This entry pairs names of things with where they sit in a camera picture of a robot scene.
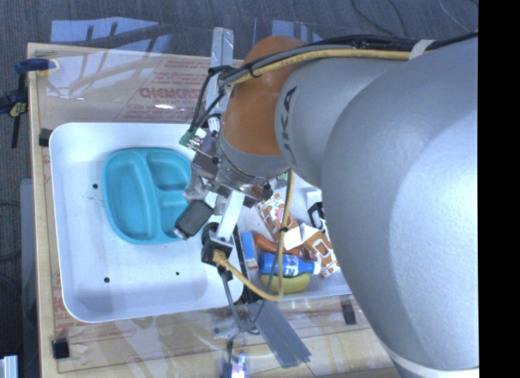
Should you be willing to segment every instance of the wooden table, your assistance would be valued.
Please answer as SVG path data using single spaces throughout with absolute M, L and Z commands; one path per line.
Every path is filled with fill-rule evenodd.
M 78 95 L 81 93 L 81 86 L 77 83 L 80 78 L 91 78 L 93 73 L 99 73 L 104 78 L 111 75 L 103 67 L 100 68 L 110 62 L 111 56 L 126 56 L 132 63 L 133 78 L 124 78 L 126 84 L 132 86 L 128 90 L 129 94 L 124 94 L 122 85 L 100 92 L 94 88 L 92 79 L 86 79 L 87 83 L 83 87 L 87 89 Z M 41 376 L 220 376 L 227 357 L 225 339 L 213 336 L 211 325 L 226 309 L 104 324 L 82 324 L 70 316 L 61 299 L 49 151 L 47 147 L 41 146 L 40 140 L 43 129 L 54 129 L 60 123 L 78 120 L 132 121 L 139 119 L 139 111 L 144 114 L 141 116 L 145 120 L 152 122 L 185 120 L 186 116 L 170 115 L 165 118 L 164 115 L 151 114 L 154 111 L 147 112 L 142 102 L 146 100 L 145 95 L 151 93 L 150 88 L 146 92 L 144 86 L 136 89 L 136 85 L 145 81 L 161 83 L 157 76 L 154 77 L 154 62 L 163 65 L 185 62 L 192 65 L 190 71 L 193 74 L 204 69 L 209 59 L 32 43 L 28 45 L 28 59 L 35 57 L 64 61 L 83 58 L 84 63 L 87 59 L 91 69 L 95 69 L 92 73 L 79 70 L 78 73 L 83 75 L 73 76 L 69 88 L 63 86 L 63 80 L 60 80 L 61 86 L 57 89 L 53 89 L 50 78 L 45 74 L 28 74 Z M 155 72 L 145 76 L 149 71 L 147 67 Z M 164 76 L 174 79 L 173 74 L 170 77 L 163 74 L 162 78 Z M 201 75 L 190 80 L 186 76 L 182 82 L 172 83 L 174 86 L 182 86 L 180 93 L 189 93 L 185 89 L 198 87 L 203 78 Z M 106 95 L 101 113 L 95 111 L 101 104 L 99 99 L 88 103 L 89 93 Z M 143 96 L 136 100 L 138 94 Z M 341 312 L 345 304 L 353 307 L 355 324 L 345 323 Z M 312 353 L 311 362 L 283 369 L 261 337 L 246 336 L 236 340 L 236 352 L 242 351 L 249 356 L 251 376 L 398 377 L 354 298 L 330 297 L 319 301 L 300 299 L 282 302 L 279 308 Z M 51 342 L 60 337 L 67 339 L 70 357 L 57 360 L 53 357 Z

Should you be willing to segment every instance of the gray robot arm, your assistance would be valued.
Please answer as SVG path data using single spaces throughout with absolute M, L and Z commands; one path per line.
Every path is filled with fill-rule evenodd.
M 341 271 L 403 378 L 479 376 L 477 51 L 471 38 L 262 75 L 234 88 L 192 165 L 199 190 L 246 206 L 290 167 L 321 188 Z M 268 148 L 254 124 L 274 126 Z

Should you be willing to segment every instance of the blue divided plate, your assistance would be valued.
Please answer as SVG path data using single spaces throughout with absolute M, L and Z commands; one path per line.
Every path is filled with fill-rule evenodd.
M 173 226 L 188 203 L 182 193 L 190 162 L 164 148 L 130 148 L 111 154 L 102 170 L 106 214 L 114 231 L 133 244 L 179 241 Z

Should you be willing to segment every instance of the plastic bottle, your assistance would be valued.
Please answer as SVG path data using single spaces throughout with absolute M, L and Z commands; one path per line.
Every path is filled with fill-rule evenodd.
M 245 266 L 249 270 L 258 270 L 257 257 L 254 250 L 253 234 L 251 232 L 243 232 L 240 236 L 242 238 Z
M 260 255 L 260 261 L 258 266 L 260 267 L 261 274 L 269 274 L 271 272 L 271 266 L 275 259 L 275 255 L 271 252 L 264 252 Z M 282 259 L 282 275 L 287 277 L 299 276 L 303 272 L 309 272 L 310 274 L 319 274 L 321 270 L 321 264 L 313 261 L 304 261 L 295 255 L 284 255 Z M 275 274 L 278 275 L 278 262 L 275 265 Z

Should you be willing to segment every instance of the white sink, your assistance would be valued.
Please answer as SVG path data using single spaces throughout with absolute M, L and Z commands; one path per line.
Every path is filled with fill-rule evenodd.
M 187 124 L 64 124 L 50 137 L 50 164 L 63 301 L 86 323 L 226 306 L 215 267 L 201 262 L 200 233 L 188 241 L 136 245 L 112 229 L 102 166 L 117 150 L 158 147 L 188 159 Z M 234 250 L 230 261 L 239 266 Z M 237 300 L 243 284 L 229 283 Z

